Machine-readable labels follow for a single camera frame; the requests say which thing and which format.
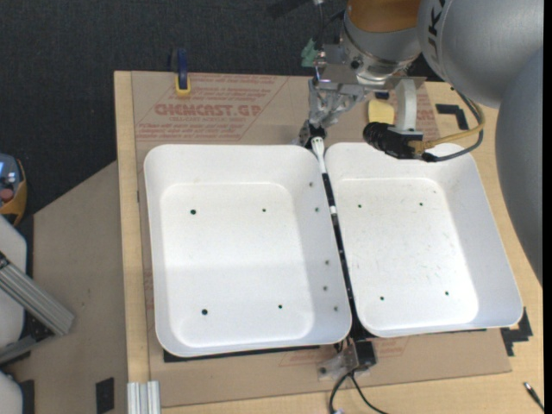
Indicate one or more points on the brown cardboard board red print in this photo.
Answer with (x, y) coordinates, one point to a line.
(215, 110)

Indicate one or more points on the black cylinder on white bracket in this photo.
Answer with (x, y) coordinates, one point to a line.
(405, 102)

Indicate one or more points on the thin black and white rod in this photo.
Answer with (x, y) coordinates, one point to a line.
(339, 235)

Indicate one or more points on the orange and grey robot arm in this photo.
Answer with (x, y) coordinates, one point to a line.
(478, 33)

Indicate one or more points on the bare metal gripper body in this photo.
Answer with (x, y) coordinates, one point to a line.
(345, 78)

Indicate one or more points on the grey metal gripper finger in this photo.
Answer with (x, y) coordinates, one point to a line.
(316, 109)
(338, 107)

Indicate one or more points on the white plastic tray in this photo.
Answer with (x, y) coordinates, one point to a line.
(241, 248)
(414, 248)

